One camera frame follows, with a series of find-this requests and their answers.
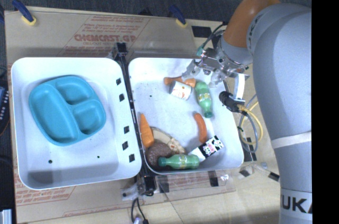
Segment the bottle cap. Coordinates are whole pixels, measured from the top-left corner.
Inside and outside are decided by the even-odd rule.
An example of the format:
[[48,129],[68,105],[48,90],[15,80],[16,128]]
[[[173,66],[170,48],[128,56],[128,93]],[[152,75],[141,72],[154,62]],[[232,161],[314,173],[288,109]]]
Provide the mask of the bottle cap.
[[165,158],[165,157],[159,157],[159,158],[158,158],[158,165],[159,165],[160,167],[166,166],[166,158]]
[[209,119],[209,118],[211,118],[213,116],[213,113],[208,111],[208,112],[204,113],[204,116],[205,116],[205,118]]

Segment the toy carrot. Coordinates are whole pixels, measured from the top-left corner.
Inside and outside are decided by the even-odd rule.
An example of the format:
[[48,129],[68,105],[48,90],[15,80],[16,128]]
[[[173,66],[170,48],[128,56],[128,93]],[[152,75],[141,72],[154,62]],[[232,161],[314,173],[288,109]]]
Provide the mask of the toy carrot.
[[181,76],[179,76],[179,77],[165,77],[164,78],[164,84],[166,86],[169,85],[173,81],[178,81],[180,83],[184,83],[184,84],[189,85],[191,87],[195,87],[195,84],[197,82],[194,78],[189,78],[189,79],[186,79],[185,81],[182,81]]
[[194,119],[197,122],[199,128],[199,141],[201,143],[205,143],[207,141],[207,128],[205,121],[203,120],[202,115],[199,113],[194,114]]
[[152,146],[154,144],[154,137],[152,129],[150,128],[144,114],[140,115],[140,132],[142,144],[144,145],[144,147],[149,148],[150,146]]

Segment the green bottle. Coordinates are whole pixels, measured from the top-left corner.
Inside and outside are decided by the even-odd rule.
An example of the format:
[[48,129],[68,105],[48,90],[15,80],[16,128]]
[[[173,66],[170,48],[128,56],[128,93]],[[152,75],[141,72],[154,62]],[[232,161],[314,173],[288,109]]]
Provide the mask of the green bottle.
[[199,163],[199,158],[196,155],[175,154],[169,158],[158,158],[160,167],[170,166],[173,169],[195,169],[198,168]]
[[197,82],[195,85],[195,93],[197,95],[198,103],[203,109],[204,117],[211,118],[213,116],[212,99],[208,85],[205,82]]

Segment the black hole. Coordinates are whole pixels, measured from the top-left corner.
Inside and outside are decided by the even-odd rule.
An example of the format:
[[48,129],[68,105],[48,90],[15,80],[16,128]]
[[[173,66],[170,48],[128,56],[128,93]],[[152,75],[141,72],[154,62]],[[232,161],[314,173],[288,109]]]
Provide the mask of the black hole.
[[131,154],[129,156],[129,162],[133,162],[135,160],[134,154]]
[[122,149],[126,150],[127,148],[128,148],[128,142],[126,141],[122,144]]

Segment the blue divided plate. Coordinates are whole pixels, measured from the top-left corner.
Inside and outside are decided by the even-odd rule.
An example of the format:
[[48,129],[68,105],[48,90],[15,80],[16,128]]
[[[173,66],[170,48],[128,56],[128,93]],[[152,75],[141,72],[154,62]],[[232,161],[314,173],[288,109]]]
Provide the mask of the blue divided plate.
[[63,76],[35,87],[29,106],[39,129],[53,144],[71,145],[97,133],[105,110],[87,81]]

